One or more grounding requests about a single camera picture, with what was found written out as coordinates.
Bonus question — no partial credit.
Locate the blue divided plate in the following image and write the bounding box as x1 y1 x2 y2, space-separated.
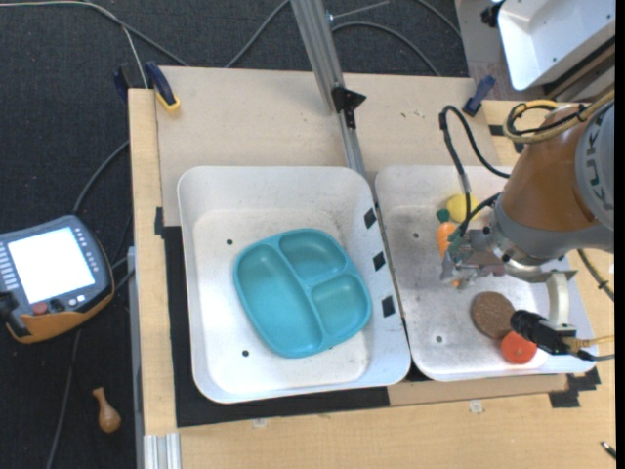
231 227 374 360

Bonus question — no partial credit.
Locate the orange carrot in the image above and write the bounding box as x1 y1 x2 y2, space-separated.
435 207 464 288

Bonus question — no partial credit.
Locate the brown round biscuit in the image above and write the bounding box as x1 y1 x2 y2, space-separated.
469 290 517 340

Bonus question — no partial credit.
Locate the white plastic tray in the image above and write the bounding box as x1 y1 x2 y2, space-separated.
176 164 413 405
374 164 600 383

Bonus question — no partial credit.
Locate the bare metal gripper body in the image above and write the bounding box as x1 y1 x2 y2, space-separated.
449 230 513 278

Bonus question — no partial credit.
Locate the pale wood board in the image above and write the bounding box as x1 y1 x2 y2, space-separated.
154 64 571 408

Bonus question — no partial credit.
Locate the brown toy drumstick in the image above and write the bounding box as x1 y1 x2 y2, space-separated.
92 386 123 435

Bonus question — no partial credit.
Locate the orange round fruit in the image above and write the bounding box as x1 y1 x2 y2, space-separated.
499 330 539 365

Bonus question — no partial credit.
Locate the black cylinder on white bracket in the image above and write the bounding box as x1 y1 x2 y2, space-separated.
507 269 580 357

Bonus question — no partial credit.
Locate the yellow lemon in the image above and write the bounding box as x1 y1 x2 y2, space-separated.
445 192 482 225

